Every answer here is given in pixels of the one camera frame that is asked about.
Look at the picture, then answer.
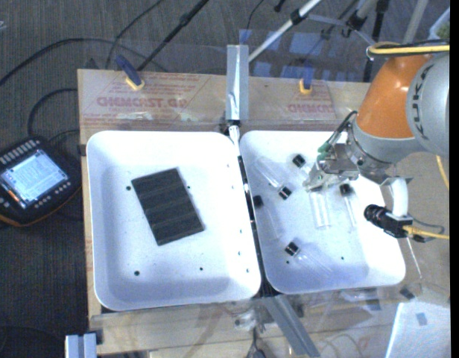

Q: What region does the black ribbed rectangular pad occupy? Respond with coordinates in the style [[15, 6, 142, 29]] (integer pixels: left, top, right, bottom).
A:
[[130, 167, 206, 247]]

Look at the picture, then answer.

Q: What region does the black cylinder on white bracket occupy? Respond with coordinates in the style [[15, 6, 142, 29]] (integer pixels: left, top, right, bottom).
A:
[[363, 176, 414, 239]]

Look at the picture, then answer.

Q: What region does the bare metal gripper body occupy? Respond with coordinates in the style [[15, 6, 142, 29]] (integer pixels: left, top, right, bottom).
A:
[[316, 142, 366, 181]]

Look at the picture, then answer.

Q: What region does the brown cardboard board red print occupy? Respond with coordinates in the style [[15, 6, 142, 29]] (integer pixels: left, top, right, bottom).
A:
[[77, 68, 426, 352]]

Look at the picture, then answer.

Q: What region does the white plastic tray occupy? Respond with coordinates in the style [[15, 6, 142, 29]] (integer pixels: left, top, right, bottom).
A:
[[238, 129, 407, 295], [85, 129, 262, 312]]

